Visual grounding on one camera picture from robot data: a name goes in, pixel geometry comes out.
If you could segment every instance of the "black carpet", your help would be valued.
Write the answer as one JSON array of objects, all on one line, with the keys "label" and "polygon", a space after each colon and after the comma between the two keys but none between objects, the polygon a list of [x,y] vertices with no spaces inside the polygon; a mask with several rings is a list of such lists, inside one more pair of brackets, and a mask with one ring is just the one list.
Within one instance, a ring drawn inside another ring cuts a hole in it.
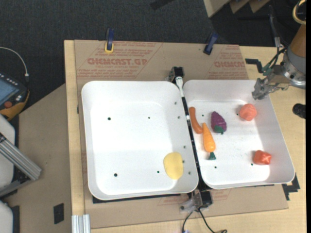
[{"label": "black carpet", "polygon": [[[115,40],[205,43],[216,32],[219,44],[272,47],[269,5],[290,42],[298,1],[272,0],[257,13],[246,5],[233,14],[225,5],[208,18],[203,0],[0,0],[0,47],[18,52],[28,67],[29,107],[65,82],[65,39],[105,39],[110,27]],[[23,81],[23,65],[11,52],[0,50],[0,71]]]}]

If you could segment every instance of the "black connector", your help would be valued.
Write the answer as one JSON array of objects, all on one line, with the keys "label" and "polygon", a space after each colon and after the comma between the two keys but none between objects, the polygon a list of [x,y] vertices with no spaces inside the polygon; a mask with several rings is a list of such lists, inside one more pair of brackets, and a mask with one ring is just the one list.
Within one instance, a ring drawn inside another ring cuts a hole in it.
[{"label": "black connector", "polygon": [[183,67],[172,67],[168,80],[172,83],[176,83],[176,77],[184,77],[184,68]]},{"label": "black connector", "polygon": [[203,204],[201,208],[209,207],[213,203],[210,191],[200,191],[200,193],[201,193],[201,199],[202,199],[202,204]]}]

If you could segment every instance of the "white tray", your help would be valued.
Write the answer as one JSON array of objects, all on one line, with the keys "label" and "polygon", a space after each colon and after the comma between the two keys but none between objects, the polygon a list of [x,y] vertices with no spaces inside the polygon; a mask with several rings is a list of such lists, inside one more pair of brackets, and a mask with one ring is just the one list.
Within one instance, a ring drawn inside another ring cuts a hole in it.
[{"label": "white tray", "polygon": [[[178,88],[166,81],[91,81],[82,89],[88,186],[100,200],[193,191],[198,173]],[[163,160],[181,154],[171,179]]]},{"label": "white tray", "polygon": [[13,232],[13,212],[0,200],[0,227],[1,233]]},{"label": "white tray", "polygon": [[[216,160],[208,160],[201,134],[194,134],[200,170],[204,182],[211,188],[288,183],[294,178],[294,167],[280,130],[271,100],[254,100],[251,92],[255,81],[191,80],[184,85],[188,107],[196,108],[196,118],[205,122],[216,143]],[[237,114],[252,103],[257,116],[246,121]],[[227,122],[224,134],[214,133],[210,126],[213,111]],[[272,155],[270,165],[253,164],[256,150]]]}]

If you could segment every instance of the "green stem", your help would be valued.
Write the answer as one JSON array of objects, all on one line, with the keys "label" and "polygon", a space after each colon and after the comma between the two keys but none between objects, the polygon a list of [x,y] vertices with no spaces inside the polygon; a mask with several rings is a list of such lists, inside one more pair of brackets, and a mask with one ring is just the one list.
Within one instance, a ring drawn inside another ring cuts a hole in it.
[{"label": "green stem", "polygon": [[209,158],[210,161],[216,160],[216,156],[214,154],[214,152],[210,153]]}]

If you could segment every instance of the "black bracket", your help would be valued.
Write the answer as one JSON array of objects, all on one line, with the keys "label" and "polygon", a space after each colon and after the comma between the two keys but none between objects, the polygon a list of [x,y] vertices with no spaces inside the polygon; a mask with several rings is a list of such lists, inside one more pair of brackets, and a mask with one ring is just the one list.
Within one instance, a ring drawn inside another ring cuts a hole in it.
[{"label": "black bracket", "polygon": [[213,46],[214,46],[215,42],[217,41],[217,39],[218,39],[218,34],[211,33],[207,39],[207,45],[205,46],[203,53],[210,55],[212,53]]},{"label": "black bracket", "polygon": [[256,65],[259,73],[263,73],[261,62],[258,59],[245,59],[247,64]]},{"label": "black bracket", "polygon": [[172,67],[169,76],[168,81],[172,83],[176,83],[176,77],[184,77],[184,68],[183,67]]},{"label": "black bracket", "polygon": [[282,184],[282,186],[283,186],[283,190],[285,193],[286,200],[289,201],[290,200],[289,194],[291,192],[298,192],[298,189],[300,189],[299,182],[297,179],[297,175],[295,174],[295,177],[294,177],[291,185]]}]

